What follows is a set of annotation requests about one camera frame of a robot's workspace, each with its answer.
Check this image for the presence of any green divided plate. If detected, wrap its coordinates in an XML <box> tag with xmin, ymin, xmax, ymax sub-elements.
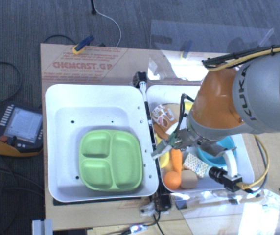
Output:
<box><xmin>78</xmin><ymin>129</ymin><xmax>144</xmax><ymax>193</ymax></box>

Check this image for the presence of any orange ball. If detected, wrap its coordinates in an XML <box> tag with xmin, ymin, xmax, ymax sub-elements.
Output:
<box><xmin>163</xmin><ymin>170</ymin><xmax>182</xmax><ymax>190</ymax></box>

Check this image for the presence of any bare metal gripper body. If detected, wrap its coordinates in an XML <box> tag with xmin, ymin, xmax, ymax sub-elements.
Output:
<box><xmin>170</xmin><ymin>128</ymin><xmax>206</xmax><ymax>150</ymax></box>

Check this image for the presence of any yellow banana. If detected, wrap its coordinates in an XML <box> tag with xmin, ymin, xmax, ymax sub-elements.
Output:
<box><xmin>154</xmin><ymin>133</ymin><xmax>171</xmax><ymax>169</ymax></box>

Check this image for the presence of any brown cardboard board red print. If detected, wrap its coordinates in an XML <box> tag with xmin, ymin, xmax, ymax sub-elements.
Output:
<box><xmin>40</xmin><ymin>43</ymin><xmax>280</xmax><ymax>231</ymax></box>

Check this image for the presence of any blue bowl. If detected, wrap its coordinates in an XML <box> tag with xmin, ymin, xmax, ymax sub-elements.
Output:
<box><xmin>196</xmin><ymin>135</ymin><xmax>237</xmax><ymax>167</ymax></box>

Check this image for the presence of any thin black and white rod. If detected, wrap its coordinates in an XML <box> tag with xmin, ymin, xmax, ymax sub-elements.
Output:
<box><xmin>139</xmin><ymin>81</ymin><xmax>163</xmax><ymax>196</ymax></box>

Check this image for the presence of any black block with thin wires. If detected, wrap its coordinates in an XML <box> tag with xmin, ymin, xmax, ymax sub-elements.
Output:
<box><xmin>154</xmin><ymin>192</ymin><xmax>172</xmax><ymax>212</ymax></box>
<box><xmin>133</xmin><ymin>71</ymin><xmax>148</xmax><ymax>88</ymax></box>

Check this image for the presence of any white plastic tray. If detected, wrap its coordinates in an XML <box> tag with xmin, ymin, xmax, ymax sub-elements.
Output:
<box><xmin>145</xmin><ymin>84</ymin><xmax>256</xmax><ymax>194</ymax></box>
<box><xmin>45</xmin><ymin>83</ymin><xmax>160</xmax><ymax>203</ymax></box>

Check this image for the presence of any brown bread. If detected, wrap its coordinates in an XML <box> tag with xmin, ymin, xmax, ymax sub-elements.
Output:
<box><xmin>153</xmin><ymin>122</ymin><xmax>180</xmax><ymax>141</ymax></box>

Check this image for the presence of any white yellow patterned packet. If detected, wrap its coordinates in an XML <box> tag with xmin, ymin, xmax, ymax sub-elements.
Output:
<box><xmin>182</xmin><ymin>152</ymin><xmax>210</xmax><ymax>179</ymax></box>

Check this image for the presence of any orange white patterned packet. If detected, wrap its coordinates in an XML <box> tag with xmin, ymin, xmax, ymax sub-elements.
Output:
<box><xmin>150</xmin><ymin>104</ymin><xmax>178</xmax><ymax>130</ymax></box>

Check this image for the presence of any black cylinder on white bracket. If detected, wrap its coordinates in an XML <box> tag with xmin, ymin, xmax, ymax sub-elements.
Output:
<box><xmin>208</xmin><ymin>147</ymin><xmax>243</xmax><ymax>193</ymax></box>

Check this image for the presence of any orange carrot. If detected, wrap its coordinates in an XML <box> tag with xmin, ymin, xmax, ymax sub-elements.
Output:
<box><xmin>170</xmin><ymin>148</ymin><xmax>184</xmax><ymax>176</ymax></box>

